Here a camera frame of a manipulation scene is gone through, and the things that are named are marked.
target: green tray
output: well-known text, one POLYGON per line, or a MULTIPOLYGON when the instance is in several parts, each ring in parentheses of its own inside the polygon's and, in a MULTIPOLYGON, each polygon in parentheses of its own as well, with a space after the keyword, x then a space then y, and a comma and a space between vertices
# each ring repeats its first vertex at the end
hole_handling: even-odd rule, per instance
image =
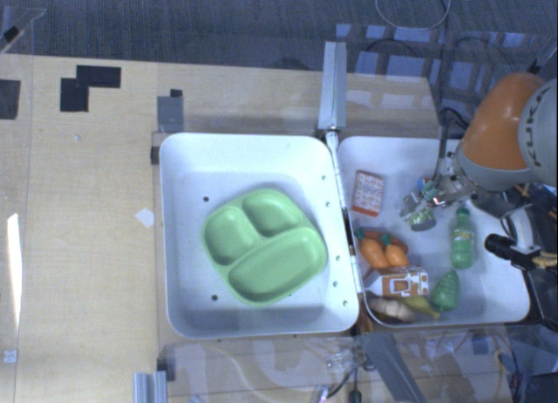
POLYGON ((202 240, 231 292, 253 306, 292 294, 327 263, 314 225, 287 195, 271 188, 216 209, 204 223, 202 240))

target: wooden surface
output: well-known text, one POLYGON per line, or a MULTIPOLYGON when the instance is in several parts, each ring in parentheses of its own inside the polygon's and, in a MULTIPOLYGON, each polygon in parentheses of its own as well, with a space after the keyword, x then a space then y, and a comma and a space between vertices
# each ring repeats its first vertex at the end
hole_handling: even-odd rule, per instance
MULTIPOLYGON (((19 66, 31 63, 17 59, 19 66)), ((15 401, 129 402, 133 374, 153 372, 160 353, 154 230, 135 217, 154 206, 149 155, 157 96, 183 90, 190 131, 312 134, 321 74, 70 58, 34 58, 29 70, 32 143, 15 401), (90 89, 88 113, 61 113, 60 79, 75 78, 76 65, 120 66, 122 85, 90 89)), ((352 131, 436 135, 424 84, 405 85, 399 99, 392 97, 390 79, 350 77, 349 89, 352 131)), ((29 117, 22 114, 19 122, 29 117)), ((17 136, 0 133, 0 153, 9 154, 4 148, 17 144, 8 133, 17 136)), ((17 137, 25 142, 24 135, 17 137)), ((4 312, 1 318, 4 324, 4 312)), ((316 385, 342 378, 325 370, 323 356, 306 347, 274 341, 272 351, 260 354, 262 342, 185 343, 191 349, 184 370, 189 381, 182 390, 172 384, 178 390, 171 401, 187 401, 196 386, 205 403, 310 401, 316 385), (301 360, 307 357, 308 362, 301 360), (281 364, 279 379, 262 372, 263 361, 271 361, 270 371, 281 364), (282 382, 289 373, 298 384, 282 382)), ((333 348, 327 338, 315 342, 321 353, 333 348)), ((8 401, 14 372, 5 365, 0 369, 8 401)), ((509 401, 505 384, 496 388, 501 376, 494 365, 477 379, 486 381, 480 385, 485 393, 509 401)), ((376 372, 363 372, 361 380, 364 401, 391 401, 376 372)), ((432 401, 443 401, 446 379, 422 380, 432 401)), ((343 395, 332 401, 345 401, 343 395)))

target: gray floor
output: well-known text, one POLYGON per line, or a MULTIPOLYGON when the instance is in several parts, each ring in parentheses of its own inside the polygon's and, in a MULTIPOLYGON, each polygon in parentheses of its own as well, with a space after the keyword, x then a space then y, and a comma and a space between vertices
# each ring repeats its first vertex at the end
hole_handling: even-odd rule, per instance
MULTIPOLYGON (((409 26, 439 17, 438 0, 381 0, 409 26)), ((374 0, 0 0, 45 7, 36 53, 319 70, 336 24, 384 24, 374 0)), ((557 0, 453 0, 453 31, 556 34, 557 0)))

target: green bottle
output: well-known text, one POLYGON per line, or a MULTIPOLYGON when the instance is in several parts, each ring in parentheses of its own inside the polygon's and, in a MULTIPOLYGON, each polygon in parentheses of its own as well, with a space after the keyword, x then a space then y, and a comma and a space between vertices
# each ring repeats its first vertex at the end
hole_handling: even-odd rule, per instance
POLYGON ((469 211, 457 210, 457 223, 452 230, 452 265, 457 269, 469 268, 473 264, 474 232, 469 211))

